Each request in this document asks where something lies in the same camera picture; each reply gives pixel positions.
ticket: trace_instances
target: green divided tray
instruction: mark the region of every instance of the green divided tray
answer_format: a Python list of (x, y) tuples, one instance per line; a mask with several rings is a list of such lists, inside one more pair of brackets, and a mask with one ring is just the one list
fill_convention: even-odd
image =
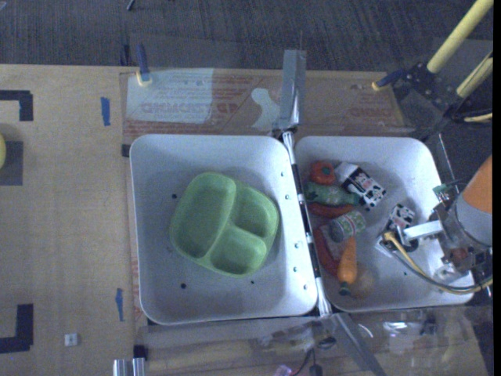
[(232, 277), (257, 271), (279, 225), (275, 203), (255, 188), (204, 172), (186, 188), (171, 220), (174, 247), (201, 266)]

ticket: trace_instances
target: wooden surface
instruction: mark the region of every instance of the wooden surface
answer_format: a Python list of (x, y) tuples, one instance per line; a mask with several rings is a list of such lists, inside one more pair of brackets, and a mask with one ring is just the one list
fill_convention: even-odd
[[(32, 122), (18, 122), (16, 108), (0, 102), (0, 132), (7, 140), (23, 141), (24, 148), (23, 185), (0, 186), (0, 338), (13, 332), (16, 305), (34, 304), (34, 344), (28, 352), (0, 355), (0, 373), (6, 376), (105, 375), (114, 359), (132, 358), (138, 313), (129, 168), (121, 156), (122, 72), (123, 67), (0, 65), (0, 89), (34, 95)], [(110, 126), (103, 124), (101, 97), (110, 100)], [(115, 302), (118, 288), (124, 321)], [(409, 371), (411, 363), (424, 363), (416, 374), (483, 376), (471, 325), (462, 320), (467, 325), (457, 331), (457, 317), (443, 316), (443, 324), (456, 329), (439, 344), (432, 340), (395, 353), (385, 340), (374, 340), (371, 349), (385, 369), (398, 364)], [(80, 335), (78, 346), (64, 346), (68, 333)], [(283, 361), (297, 367), (302, 360), (302, 354), (281, 351), (271, 361), (258, 357), (243, 366), (248, 345), (235, 342), (179, 347), (175, 356), (162, 349), (150, 354), (155, 375), (173, 371), (171, 366), (176, 374), (192, 376), (271, 375)], [(319, 363), (324, 374), (369, 374), (339, 349), (319, 354)]]

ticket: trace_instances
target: dark floor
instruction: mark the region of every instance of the dark floor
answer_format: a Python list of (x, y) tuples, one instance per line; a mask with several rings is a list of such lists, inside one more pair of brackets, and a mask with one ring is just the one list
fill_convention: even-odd
[[(309, 70), (391, 72), (428, 60), (475, 0), (136, 0), (130, 11), (130, 0), (0, 2), (0, 63), (136, 65), (143, 43), (151, 67), (276, 69), (284, 49), (302, 48)], [(493, 10), (445, 80), (464, 79), (492, 41)], [(492, 77), (472, 99), (492, 107)], [(400, 103), (420, 118), (443, 181), (469, 180), (492, 153), (492, 124), (433, 128), (429, 102), (411, 93)]]

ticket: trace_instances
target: sink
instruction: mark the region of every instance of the sink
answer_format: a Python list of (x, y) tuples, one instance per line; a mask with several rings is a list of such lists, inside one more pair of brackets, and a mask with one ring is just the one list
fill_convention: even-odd
[[(307, 179), (313, 161), (329, 160), (335, 165), (345, 161), (363, 168), (387, 190), (375, 208), (363, 212), (367, 227), (357, 236), (359, 281), (353, 286), (354, 294), (340, 295), (337, 279), (321, 268), (326, 296), (335, 307), (357, 313), (460, 305), (472, 298), (473, 294), (454, 295), (439, 290), (421, 280), (397, 259), (375, 248), (388, 215), (397, 203), (414, 210), (413, 225), (426, 222), (438, 204), (432, 189), (442, 182), (426, 145), (416, 139), (401, 137), (308, 136), (299, 140), (294, 150), (303, 180)], [(325, 221), (311, 216), (313, 228)], [(409, 255), (431, 276), (443, 266), (443, 251), (434, 238), (422, 240), (418, 249)], [(452, 285), (466, 287), (472, 284), (474, 279), (468, 273)]]

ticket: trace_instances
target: carrot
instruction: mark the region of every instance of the carrot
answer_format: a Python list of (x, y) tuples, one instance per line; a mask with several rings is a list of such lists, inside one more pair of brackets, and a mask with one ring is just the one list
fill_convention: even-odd
[(327, 204), (319, 204), (312, 202), (308, 204), (308, 210), (317, 216), (327, 217), (328, 219), (335, 219), (341, 215), (346, 215), (349, 211), (355, 209), (352, 204), (342, 204), (341, 206), (329, 206)]
[(337, 268), (337, 279), (341, 283), (339, 293), (350, 295), (349, 286), (357, 279), (357, 242), (354, 237), (348, 238)]
[(336, 182), (334, 167), (328, 161), (314, 161), (310, 167), (310, 180), (321, 185), (332, 185)]
[(337, 267), (339, 259), (335, 260), (327, 248), (327, 243), (321, 229), (313, 230), (313, 238), (315, 239), (316, 253), (319, 256), (319, 262), (323, 268), (334, 277), (337, 275)]

